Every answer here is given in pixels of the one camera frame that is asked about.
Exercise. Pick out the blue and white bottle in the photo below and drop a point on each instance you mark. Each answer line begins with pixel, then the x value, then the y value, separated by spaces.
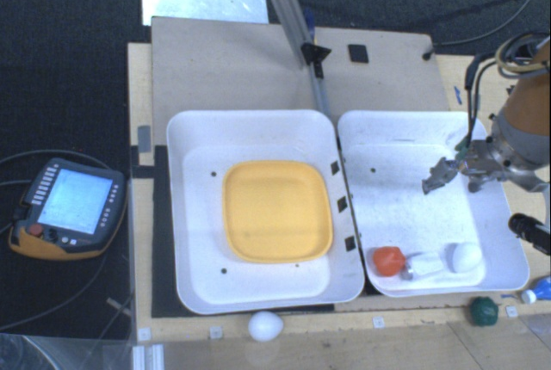
pixel 540 291

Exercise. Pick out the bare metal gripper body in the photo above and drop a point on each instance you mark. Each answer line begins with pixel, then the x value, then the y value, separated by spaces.
pixel 486 164

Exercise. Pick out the red round toy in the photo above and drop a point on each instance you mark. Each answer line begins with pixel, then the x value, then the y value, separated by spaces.
pixel 387 261

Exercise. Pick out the yellow plate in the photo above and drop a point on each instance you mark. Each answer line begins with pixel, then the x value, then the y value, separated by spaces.
pixel 277 211

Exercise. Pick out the white egg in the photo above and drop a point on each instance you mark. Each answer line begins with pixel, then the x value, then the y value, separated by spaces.
pixel 265 326
pixel 464 257

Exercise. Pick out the white plastic bottle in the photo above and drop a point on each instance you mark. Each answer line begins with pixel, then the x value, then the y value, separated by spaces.
pixel 426 264

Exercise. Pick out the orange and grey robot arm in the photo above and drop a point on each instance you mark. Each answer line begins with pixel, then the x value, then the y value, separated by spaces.
pixel 527 110

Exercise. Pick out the dark green round toy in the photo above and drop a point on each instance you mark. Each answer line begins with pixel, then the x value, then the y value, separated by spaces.
pixel 484 311

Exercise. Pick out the thin black rod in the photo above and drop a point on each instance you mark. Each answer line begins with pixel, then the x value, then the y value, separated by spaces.
pixel 351 205

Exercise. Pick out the black cylinder on white bracket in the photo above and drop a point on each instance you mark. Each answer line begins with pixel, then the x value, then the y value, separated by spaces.
pixel 527 228

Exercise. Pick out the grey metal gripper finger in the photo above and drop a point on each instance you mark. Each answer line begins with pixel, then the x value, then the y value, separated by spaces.
pixel 445 166
pixel 434 183

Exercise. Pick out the white plastic tray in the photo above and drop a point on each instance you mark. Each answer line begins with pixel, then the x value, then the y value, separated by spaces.
pixel 400 205
pixel 202 209

